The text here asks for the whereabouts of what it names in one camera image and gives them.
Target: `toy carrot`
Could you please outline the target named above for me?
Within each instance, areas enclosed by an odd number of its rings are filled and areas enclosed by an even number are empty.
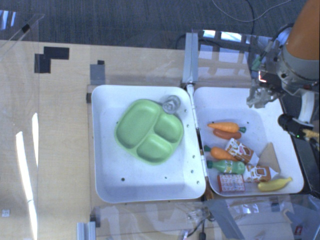
[[[213,130],[213,134],[221,139],[225,139],[225,140],[230,140],[231,138],[234,139],[240,139],[241,138],[241,132],[237,131],[237,132],[228,132],[228,131],[223,131],[223,130],[219,130],[219,129],[214,129]]]
[[[239,161],[233,155],[229,154],[222,148],[214,146],[213,148],[208,147],[207,145],[204,146],[204,151],[209,151],[211,156],[218,160],[232,160],[232,161]]]
[[[238,131],[245,133],[247,130],[246,127],[239,127],[235,122],[213,122],[208,123],[208,126],[228,133],[236,133]]]

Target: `green bottle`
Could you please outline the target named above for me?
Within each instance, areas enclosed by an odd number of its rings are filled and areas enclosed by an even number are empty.
[[[227,174],[243,174],[245,172],[246,166],[241,161],[231,161],[231,160],[220,160],[218,162],[206,161],[206,165],[209,169],[216,168],[222,173]]]

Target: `gray carpet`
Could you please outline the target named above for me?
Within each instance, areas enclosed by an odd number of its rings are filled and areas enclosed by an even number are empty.
[[[215,0],[226,12],[251,20],[245,0]],[[254,16],[286,0],[249,0]],[[254,22],[253,34],[272,36],[294,22],[307,0],[293,0]],[[210,29],[250,34],[253,23],[221,13],[211,0],[0,0],[0,10],[41,13],[41,42],[170,48],[181,33]]]

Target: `yellow banana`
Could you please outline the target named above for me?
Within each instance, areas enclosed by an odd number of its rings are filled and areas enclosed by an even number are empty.
[[[258,189],[263,192],[276,191],[285,187],[285,185],[292,181],[291,177],[288,178],[278,178],[270,180],[268,182],[259,182]]]

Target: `green divided plate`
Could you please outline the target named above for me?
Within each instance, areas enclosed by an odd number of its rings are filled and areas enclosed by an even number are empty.
[[[116,142],[134,157],[151,164],[165,162],[183,135],[181,121],[148,99],[138,99],[124,112],[115,128]]]

